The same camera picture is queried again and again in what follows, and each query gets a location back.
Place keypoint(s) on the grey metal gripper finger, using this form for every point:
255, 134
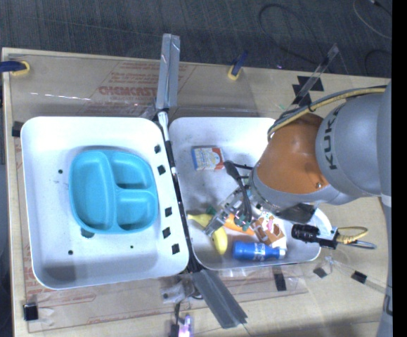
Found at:
213, 227
226, 209

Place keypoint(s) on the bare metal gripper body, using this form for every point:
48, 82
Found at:
241, 202

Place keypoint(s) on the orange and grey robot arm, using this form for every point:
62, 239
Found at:
350, 142

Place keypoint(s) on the orange carrot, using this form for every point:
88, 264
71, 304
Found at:
232, 224

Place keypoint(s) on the yellow banana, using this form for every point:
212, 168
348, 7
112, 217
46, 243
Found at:
220, 242

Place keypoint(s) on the white and brown packet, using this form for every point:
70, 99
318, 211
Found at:
271, 230

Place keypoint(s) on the blue bottle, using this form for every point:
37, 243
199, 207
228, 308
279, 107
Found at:
249, 251

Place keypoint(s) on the white blue and red carton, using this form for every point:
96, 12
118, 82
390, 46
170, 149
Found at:
206, 158

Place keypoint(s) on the white plastic tray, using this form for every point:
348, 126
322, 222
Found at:
52, 202
210, 132

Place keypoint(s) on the blue divided plate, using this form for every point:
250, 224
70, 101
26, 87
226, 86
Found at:
94, 191

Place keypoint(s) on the brown cardboard board red print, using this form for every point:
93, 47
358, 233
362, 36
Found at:
126, 83

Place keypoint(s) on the black cylinder on white bracket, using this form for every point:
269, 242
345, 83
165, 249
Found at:
306, 232

